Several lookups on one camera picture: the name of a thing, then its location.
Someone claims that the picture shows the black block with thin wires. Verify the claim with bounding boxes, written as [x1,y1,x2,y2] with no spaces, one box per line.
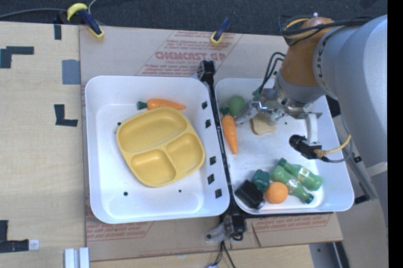
[230,214,247,235]
[196,60,218,82]

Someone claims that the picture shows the orange carrot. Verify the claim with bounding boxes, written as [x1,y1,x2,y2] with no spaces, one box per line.
[136,98,187,111]
[220,106,239,155]

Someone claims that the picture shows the thin black and white rod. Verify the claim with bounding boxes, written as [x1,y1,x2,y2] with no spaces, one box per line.
[203,77,240,244]

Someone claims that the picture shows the brown cardboard board red print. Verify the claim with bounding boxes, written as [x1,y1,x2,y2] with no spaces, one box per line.
[78,24,344,262]

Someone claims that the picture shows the black box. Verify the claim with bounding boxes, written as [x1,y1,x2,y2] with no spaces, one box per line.
[234,179,266,211]

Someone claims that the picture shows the green plastic bottle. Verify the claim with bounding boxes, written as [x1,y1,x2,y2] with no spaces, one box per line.
[271,165,315,205]
[277,157,324,192]

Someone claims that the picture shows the orange ball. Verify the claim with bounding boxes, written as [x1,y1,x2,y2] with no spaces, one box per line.
[264,181,290,205]

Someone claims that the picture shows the yellow divided plate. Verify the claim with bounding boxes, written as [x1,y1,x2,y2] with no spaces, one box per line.
[115,106,207,189]

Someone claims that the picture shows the black cylinder on white bracket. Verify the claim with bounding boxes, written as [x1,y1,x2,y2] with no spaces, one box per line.
[288,112,323,160]

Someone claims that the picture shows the tan bread slice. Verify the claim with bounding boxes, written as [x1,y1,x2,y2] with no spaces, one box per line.
[249,116,277,137]

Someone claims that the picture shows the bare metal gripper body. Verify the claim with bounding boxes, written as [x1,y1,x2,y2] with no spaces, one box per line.
[251,89,322,122]

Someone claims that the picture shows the green pear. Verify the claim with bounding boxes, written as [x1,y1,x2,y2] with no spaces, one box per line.
[227,95,247,117]

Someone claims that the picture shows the white plastic tray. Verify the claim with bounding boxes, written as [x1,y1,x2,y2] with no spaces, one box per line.
[84,75,231,225]
[215,77,355,215]

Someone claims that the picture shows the yellow banana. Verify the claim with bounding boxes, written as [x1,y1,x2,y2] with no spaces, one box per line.
[66,3,89,22]

